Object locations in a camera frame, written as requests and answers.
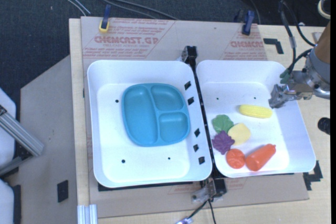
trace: blue clamp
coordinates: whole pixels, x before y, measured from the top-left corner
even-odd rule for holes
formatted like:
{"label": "blue clamp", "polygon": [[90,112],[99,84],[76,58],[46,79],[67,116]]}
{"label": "blue clamp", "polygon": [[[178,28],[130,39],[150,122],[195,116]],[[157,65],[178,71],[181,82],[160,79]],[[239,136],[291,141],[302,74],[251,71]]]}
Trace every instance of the blue clamp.
{"label": "blue clamp", "polygon": [[110,11],[111,11],[111,5],[106,5],[105,8],[105,13],[104,13],[104,18],[102,21],[100,21],[100,25],[99,25],[99,31],[101,33],[106,33],[109,29],[109,16],[110,16]]}
{"label": "blue clamp", "polygon": [[252,10],[249,10],[245,15],[245,24],[243,25],[243,29],[241,31],[244,35],[248,36],[250,34],[253,19],[254,19],[254,12]]}

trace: yellow toy food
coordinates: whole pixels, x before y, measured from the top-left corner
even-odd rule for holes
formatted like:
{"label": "yellow toy food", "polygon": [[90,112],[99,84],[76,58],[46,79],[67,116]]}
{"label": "yellow toy food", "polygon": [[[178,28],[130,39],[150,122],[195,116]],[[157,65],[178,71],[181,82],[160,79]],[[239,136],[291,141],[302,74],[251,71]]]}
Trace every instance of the yellow toy food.
{"label": "yellow toy food", "polygon": [[244,123],[238,123],[230,128],[227,133],[235,141],[234,146],[245,143],[251,136],[251,131]]}
{"label": "yellow toy food", "polygon": [[246,116],[256,117],[256,118],[269,118],[272,116],[272,109],[266,108],[264,106],[242,104],[239,107],[239,112]]}

